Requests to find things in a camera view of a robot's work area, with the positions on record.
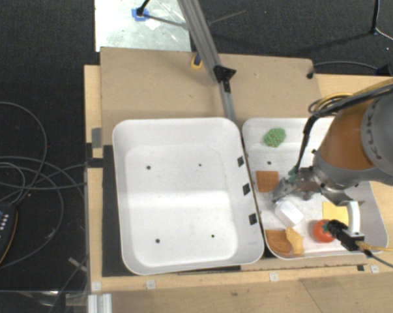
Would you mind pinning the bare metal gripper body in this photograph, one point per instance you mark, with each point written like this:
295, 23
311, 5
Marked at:
308, 179

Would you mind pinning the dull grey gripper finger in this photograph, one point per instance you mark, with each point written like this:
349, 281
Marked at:
305, 195
282, 189

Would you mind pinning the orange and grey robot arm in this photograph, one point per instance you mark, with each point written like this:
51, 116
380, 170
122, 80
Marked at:
362, 142

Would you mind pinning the orange square biscuit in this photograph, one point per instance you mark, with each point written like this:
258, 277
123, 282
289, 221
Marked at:
266, 181

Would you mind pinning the white plastic bottle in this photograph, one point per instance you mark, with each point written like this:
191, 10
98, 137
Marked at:
289, 214

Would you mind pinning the white plastic tray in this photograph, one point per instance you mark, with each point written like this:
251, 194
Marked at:
183, 201
285, 160

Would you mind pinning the yellow cheese slice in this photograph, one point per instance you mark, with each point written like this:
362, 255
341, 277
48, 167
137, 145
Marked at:
333, 210

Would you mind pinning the red tomato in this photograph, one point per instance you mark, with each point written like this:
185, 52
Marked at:
321, 232

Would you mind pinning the tan bread piece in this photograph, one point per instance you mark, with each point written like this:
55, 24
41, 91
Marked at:
296, 241

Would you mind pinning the green grapes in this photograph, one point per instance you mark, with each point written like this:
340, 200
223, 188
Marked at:
274, 137

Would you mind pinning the brown cardboard board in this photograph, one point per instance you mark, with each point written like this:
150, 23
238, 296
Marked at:
157, 86

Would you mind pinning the black cylinder on white bracket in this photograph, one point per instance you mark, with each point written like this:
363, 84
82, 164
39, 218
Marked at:
344, 231

